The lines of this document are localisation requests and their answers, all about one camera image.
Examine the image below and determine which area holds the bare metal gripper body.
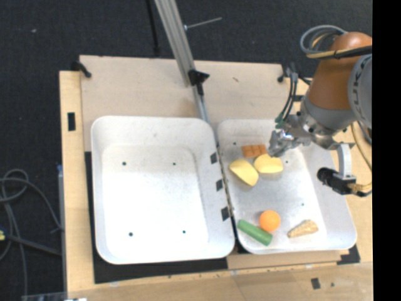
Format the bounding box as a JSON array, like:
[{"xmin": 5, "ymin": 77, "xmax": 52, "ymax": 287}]
[{"xmin": 271, "ymin": 115, "xmax": 341, "ymax": 151}]

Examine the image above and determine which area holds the yellow wedge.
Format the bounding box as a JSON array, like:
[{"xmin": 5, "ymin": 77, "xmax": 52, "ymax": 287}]
[
  {"xmin": 253, "ymin": 153, "xmax": 284, "ymax": 175},
  {"xmin": 228, "ymin": 158, "xmax": 260, "ymax": 187}
]

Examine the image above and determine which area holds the orange biscuit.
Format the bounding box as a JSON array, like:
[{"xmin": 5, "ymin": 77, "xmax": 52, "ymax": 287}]
[{"xmin": 241, "ymin": 144, "xmax": 268, "ymax": 159}]

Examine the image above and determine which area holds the white plastic tray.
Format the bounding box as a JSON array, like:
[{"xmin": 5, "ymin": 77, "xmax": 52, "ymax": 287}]
[
  {"xmin": 216, "ymin": 118, "xmax": 358, "ymax": 256},
  {"xmin": 90, "ymin": 115, "xmax": 236, "ymax": 265}
]

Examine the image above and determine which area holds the orange ball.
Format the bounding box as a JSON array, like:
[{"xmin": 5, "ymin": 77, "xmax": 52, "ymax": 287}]
[{"xmin": 259, "ymin": 209, "xmax": 281, "ymax": 233}]

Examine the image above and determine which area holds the beige bread slice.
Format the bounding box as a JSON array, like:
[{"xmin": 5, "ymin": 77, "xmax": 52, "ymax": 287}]
[{"xmin": 286, "ymin": 219, "xmax": 320, "ymax": 239}]

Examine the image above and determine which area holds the green cylinder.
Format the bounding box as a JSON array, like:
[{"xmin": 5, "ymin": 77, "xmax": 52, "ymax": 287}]
[{"xmin": 236, "ymin": 219, "xmax": 274, "ymax": 247}]

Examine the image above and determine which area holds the pale wood board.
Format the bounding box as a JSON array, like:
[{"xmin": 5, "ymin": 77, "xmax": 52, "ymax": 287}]
[{"xmin": 78, "ymin": 54, "xmax": 358, "ymax": 271}]

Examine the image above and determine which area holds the black cylinder on white bracket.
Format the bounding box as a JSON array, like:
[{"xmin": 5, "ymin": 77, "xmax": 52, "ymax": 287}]
[{"xmin": 316, "ymin": 142, "xmax": 358, "ymax": 196}]

